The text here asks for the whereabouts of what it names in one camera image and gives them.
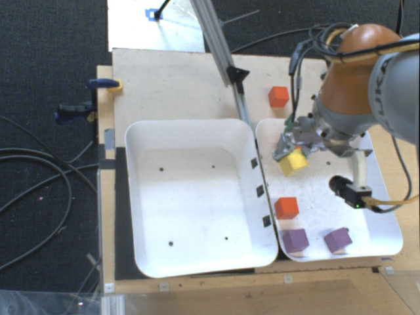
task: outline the wooden table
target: wooden table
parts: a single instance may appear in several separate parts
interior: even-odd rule
[[[236,66],[251,70],[245,92],[253,128],[266,117],[287,116],[290,105],[273,110],[266,95],[269,85],[288,85],[288,58],[237,55],[234,60]],[[310,106],[310,95],[318,92],[319,76],[324,71],[322,61],[305,60],[300,107]],[[115,129],[115,146],[124,146],[125,129],[138,120],[236,116],[232,93],[224,88],[209,54],[120,49],[114,51],[114,67],[99,66],[97,72],[98,77],[125,76],[121,94],[98,90],[100,144],[105,142],[105,130]],[[198,83],[204,85],[203,89],[197,88]],[[186,100],[182,92],[191,89],[195,95]],[[162,97],[165,102],[158,102]],[[206,103],[205,108],[184,112],[199,99]],[[143,110],[145,106],[154,111]],[[392,200],[399,200],[406,193],[407,183],[390,136],[380,127],[373,127],[369,133],[388,194]],[[405,142],[399,145],[413,179],[413,194],[417,194],[415,148]],[[107,149],[105,157],[114,159],[115,149]],[[391,258],[276,261],[247,275],[115,281],[115,180],[115,170],[100,170],[102,287],[105,293],[130,294],[125,298],[127,314],[136,314],[127,310],[130,306],[145,314],[420,314],[418,202],[395,212],[404,246]]]

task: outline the white tray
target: white tray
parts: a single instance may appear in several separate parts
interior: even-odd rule
[[[299,205],[300,213],[294,219],[275,218],[283,251],[285,252],[282,237],[287,230],[304,228],[309,240],[309,247],[304,251],[286,255],[294,261],[305,262],[398,253],[403,239],[394,213],[378,214],[367,209],[353,209],[329,188],[329,180],[334,175],[352,180],[349,158],[340,159],[331,152],[317,152],[309,156],[309,166],[301,173],[284,176],[271,155],[284,127],[284,119],[263,120],[257,126],[257,138],[273,211],[274,204],[280,197],[294,196]],[[369,135],[356,139],[353,146],[372,149]],[[367,185],[373,189],[373,196],[388,200],[387,189],[374,153],[367,157],[366,163]],[[353,243],[331,254],[324,236],[342,227],[349,229]]]
[[[251,164],[258,157],[248,125],[237,119],[140,121],[127,129],[125,145],[135,261],[145,275],[275,260],[278,243],[267,197],[257,195],[263,177]]]

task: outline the black strip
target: black strip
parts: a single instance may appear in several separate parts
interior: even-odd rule
[[[264,224],[264,227],[266,228],[267,226],[271,225],[271,218],[270,215],[267,215],[265,217],[262,218],[262,223]]]
[[[115,163],[115,280],[147,279],[134,257],[125,148],[117,148]]]
[[[243,270],[225,270],[220,272],[212,272],[212,273],[201,273],[201,274],[193,274],[191,275],[192,278],[205,278],[208,276],[238,276],[242,274],[254,274],[255,268],[244,268]]]
[[[99,144],[99,168],[100,169],[115,169],[116,168],[115,160],[106,159],[104,144]]]
[[[260,186],[257,188],[257,196],[258,196],[258,197],[261,197],[262,195],[264,195],[264,186],[263,186],[263,185],[260,185]]]
[[[251,160],[252,169],[256,168],[257,165],[258,165],[258,161],[257,161],[257,158],[255,157]]]

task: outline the metal bracket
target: metal bracket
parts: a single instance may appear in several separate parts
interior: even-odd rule
[[[339,158],[350,158],[355,152],[364,152],[365,156],[369,156],[373,150],[358,150],[350,146],[345,140],[326,140],[323,139],[324,146],[333,152]]]
[[[295,149],[295,145],[291,142],[290,138],[291,133],[282,133],[280,135],[276,150],[271,152],[275,161],[279,162],[281,158],[289,155]]]
[[[242,82],[249,75],[249,71],[248,70],[239,69],[239,68],[236,68],[234,66],[229,66],[226,69],[226,72],[228,73],[230,82],[232,84],[236,84],[237,87],[238,87],[238,92],[241,95],[244,95],[245,92],[243,90],[243,84],[242,84]]]

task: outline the orange cube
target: orange cube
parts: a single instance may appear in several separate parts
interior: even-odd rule
[[[282,197],[274,204],[277,219],[294,219],[299,214],[295,197]]]
[[[287,87],[272,87],[268,93],[268,100],[272,108],[283,108],[289,101]]]

